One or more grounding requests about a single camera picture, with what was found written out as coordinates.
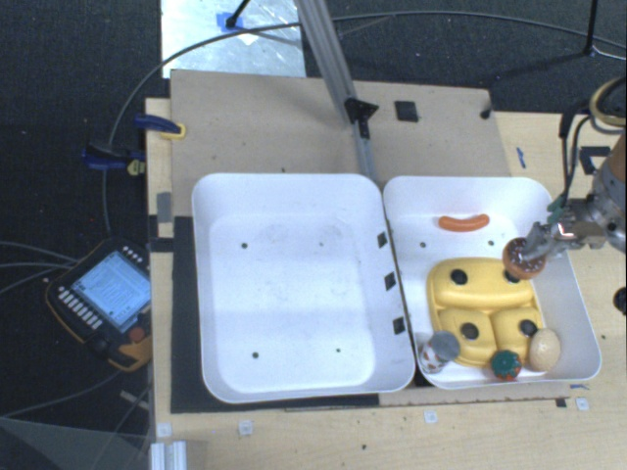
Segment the black floor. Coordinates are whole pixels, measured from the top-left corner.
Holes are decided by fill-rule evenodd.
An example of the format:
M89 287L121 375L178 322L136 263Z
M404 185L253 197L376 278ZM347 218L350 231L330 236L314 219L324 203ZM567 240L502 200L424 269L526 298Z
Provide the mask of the black floor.
M469 11L587 30L591 0L328 0L334 16L381 11ZM601 0L598 47L624 56L626 0ZM583 36L529 24L464 16L395 18L353 31L339 24L355 79L490 89L502 111L559 112L625 74L625 63L581 54ZM0 0L0 241L80 258L106 237L101 174L87 169L87 140L105 142L127 94L160 60L160 0ZM306 64L316 75L306 46ZM167 95L153 79L131 106L117 143L141 147L130 115L141 99ZM146 241L144 181L111 172L113 230ZM0 264L51 261L0 247ZM0 268L0 291L42 268ZM43 303L42 277L0 294L0 414L79 392L115 372L61 328ZM21 419L113 430L138 394L145 369L79 399ZM123 432L143 433L133 412Z

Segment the sausage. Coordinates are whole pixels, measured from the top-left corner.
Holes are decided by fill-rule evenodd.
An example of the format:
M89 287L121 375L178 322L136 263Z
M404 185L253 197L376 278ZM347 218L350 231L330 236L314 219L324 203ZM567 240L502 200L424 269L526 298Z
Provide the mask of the sausage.
M480 230L489 222L490 216L487 214L479 214L468 219L455 219L449 215L443 215L438 220L438 226L449 231L466 232Z

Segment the blue screen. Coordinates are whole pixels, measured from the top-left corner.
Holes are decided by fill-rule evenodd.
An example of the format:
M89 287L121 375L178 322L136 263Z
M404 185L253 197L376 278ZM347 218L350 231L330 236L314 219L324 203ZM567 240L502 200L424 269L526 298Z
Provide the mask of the blue screen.
M85 273L72 288L124 332L150 303L150 280L121 253L113 252Z

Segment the yellow clamp pad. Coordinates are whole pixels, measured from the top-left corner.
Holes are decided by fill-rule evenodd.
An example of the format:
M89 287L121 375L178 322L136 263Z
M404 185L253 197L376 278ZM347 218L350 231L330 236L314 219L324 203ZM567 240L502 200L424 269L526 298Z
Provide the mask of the yellow clamp pad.
M180 128L180 134L172 134L171 132L160 132L161 137L164 139L169 139L171 141L180 141L181 139L185 139L185 135L187 134L187 129L185 125L182 123L176 124L178 128Z

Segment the orange button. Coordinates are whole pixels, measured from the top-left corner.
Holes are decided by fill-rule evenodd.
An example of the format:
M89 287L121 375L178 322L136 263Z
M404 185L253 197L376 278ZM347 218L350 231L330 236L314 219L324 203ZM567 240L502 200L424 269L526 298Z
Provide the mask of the orange button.
M141 327L133 327L130 331L128 331L128 337L133 343L139 343L146 337L146 331L144 331Z

